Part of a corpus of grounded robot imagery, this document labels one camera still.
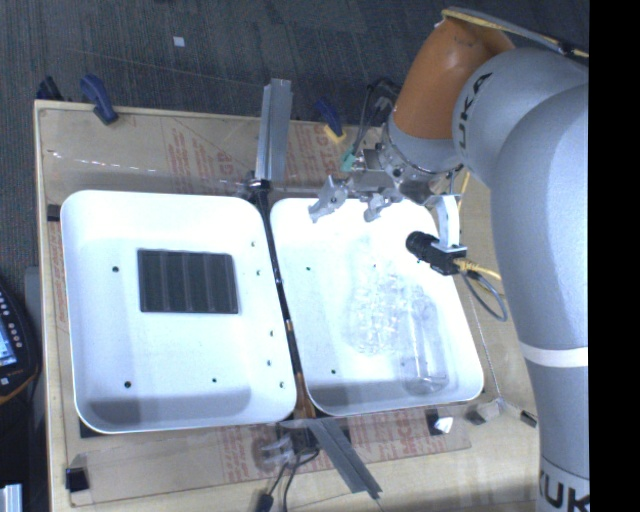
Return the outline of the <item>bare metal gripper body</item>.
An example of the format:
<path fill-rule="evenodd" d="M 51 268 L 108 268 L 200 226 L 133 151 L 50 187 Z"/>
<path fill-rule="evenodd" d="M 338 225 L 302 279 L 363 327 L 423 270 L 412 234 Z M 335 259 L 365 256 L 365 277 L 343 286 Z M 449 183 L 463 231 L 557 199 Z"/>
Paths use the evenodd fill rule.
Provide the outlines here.
<path fill-rule="evenodd" d="M 378 193 L 393 200 L 408 199 L 425 205 L 438 193 L 451 167 L 434 170 L 407 159 L 389 145 L 361 150 L 352 165 L 353 190 Z"/>

